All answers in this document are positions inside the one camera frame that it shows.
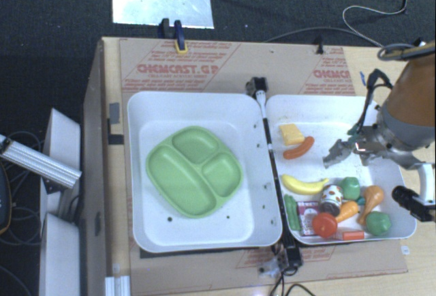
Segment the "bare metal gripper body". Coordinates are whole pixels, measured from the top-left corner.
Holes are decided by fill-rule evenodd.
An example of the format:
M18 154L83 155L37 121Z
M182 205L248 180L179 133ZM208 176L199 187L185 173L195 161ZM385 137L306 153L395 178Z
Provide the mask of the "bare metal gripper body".
M424 164L414 155L414 151L425 146L426 134L421 127L409 126L392 131L385 125L371 125L361 129L357 139L352 142L351 150L360 156L365 166L375 158L383 158L412 170Z

